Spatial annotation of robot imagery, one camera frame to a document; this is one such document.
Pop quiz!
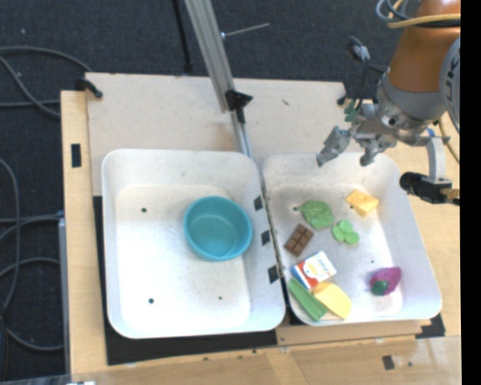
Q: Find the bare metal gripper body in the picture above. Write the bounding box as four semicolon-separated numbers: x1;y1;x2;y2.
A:
347;103;437;148

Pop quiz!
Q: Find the yellow cheese wedge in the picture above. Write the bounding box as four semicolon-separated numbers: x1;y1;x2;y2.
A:
346;188;380;218

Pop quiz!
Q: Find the green lettuce leaf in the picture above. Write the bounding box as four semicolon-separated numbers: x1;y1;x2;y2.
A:
297;200;335;230

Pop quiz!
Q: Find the white plastic tray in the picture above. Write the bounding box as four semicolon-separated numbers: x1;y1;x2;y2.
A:
100;148;286;339
261;151;443;327

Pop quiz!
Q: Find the green clover-shaped leaf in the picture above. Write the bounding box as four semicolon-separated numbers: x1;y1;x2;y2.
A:
330;219;361;245

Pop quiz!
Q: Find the brown chocolate bar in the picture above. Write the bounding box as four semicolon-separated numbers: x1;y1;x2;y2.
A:
283;223;314;256

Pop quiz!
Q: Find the thin black and white rod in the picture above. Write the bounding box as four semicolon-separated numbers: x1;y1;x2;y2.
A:
260;166;290;292

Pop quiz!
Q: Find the pale wood board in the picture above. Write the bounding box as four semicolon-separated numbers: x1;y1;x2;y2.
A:
59;72;461;376

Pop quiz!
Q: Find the white and blue carton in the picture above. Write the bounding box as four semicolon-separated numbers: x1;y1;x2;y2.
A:
290;250;338;290

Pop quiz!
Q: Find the purple eggplant with green stem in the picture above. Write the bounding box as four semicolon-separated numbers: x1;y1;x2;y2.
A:
369;266;402;297

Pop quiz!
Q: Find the blue bowl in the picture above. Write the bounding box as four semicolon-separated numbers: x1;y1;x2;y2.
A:
183;196;253;262

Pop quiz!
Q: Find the yellow flat slice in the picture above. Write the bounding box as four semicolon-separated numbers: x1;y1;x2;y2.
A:
311;282;353;320

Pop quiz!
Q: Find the green flat stick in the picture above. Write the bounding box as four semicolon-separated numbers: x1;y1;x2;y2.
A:
287;277;329;322

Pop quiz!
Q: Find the black cylinder on white bracket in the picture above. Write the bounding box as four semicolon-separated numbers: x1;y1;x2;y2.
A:
398;129;455;205

